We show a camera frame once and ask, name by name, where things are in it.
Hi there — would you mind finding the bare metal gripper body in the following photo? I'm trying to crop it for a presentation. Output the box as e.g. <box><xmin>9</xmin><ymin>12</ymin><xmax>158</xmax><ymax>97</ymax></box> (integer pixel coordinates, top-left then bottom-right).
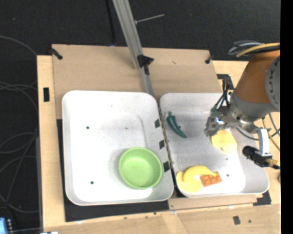
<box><xmin>204</xmin><ymin>106</ymin><xmax>257</xmax><ymax>138</ymax></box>

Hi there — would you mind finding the pale yellow rounded slice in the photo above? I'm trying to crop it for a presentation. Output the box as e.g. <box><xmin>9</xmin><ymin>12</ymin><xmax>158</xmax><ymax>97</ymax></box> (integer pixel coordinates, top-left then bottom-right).
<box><xmin>210</xmin><ymin>128</ymin><xmax>238</xmax><ymax>155</ymax></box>

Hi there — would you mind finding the white plastic tray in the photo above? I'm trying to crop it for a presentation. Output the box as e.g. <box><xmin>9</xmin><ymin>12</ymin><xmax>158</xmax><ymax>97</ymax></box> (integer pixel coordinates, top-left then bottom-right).
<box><xmin>61</xmin><ymin>90</ymin><xmax>175</xmax><ymax>207</ymax></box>
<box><xmin>159</xmin><ymin>92</ymin><xmax>270</xmax><ymax>199</ymax></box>

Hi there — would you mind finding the green chili pepper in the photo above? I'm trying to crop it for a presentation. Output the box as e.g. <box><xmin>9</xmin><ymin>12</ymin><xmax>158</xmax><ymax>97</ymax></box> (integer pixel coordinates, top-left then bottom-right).
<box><xmin>166</xmin><ymin>111</ymin><xmax>188</xmax><ymax>139</ymax></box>

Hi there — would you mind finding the orange waffle biscuit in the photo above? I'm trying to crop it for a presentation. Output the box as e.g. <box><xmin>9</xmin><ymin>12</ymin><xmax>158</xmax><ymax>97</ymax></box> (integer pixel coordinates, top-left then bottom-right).
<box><xmin>199</xmin><ymin>171</ymin><xmax>223</xmax><ymax>188</ymax></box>

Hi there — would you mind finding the thin black and white rod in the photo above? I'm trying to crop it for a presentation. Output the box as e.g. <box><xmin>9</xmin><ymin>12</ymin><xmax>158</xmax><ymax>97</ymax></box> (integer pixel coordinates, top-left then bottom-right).
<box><xmin>157</xmin><ymin>100</ymin><xmax>174</xmax><ymax>175</ymax></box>

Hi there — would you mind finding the pale yellow curved slice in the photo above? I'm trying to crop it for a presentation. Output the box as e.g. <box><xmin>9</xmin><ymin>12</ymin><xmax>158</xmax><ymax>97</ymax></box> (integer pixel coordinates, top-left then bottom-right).
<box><xmin>175</xmin><ymin>171</ymin><xmax>202</xmax><ymax>193</ymax></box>

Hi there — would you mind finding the green bowl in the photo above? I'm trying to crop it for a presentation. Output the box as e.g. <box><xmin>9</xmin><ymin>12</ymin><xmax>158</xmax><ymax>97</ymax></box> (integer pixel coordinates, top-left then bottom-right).
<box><xmin>118</xmin><ymin>147</ymin><xmax>164</xmax><ymax>190</ymax></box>

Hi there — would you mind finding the brown cardboard board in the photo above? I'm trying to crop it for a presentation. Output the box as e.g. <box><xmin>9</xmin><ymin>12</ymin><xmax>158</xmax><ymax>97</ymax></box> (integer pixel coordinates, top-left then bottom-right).
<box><xmin>51</xmin><ymin>43</ymin><xmax>258</xmax><ymax>211</ymax></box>

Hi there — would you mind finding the black cylinder on white bracket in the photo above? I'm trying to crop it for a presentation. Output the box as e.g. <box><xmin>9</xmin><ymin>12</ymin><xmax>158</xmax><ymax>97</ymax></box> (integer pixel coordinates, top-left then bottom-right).
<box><xmin>242</xmin><ymin>128</ymin><xmax>274</xmax><ymax>168</ymax></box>

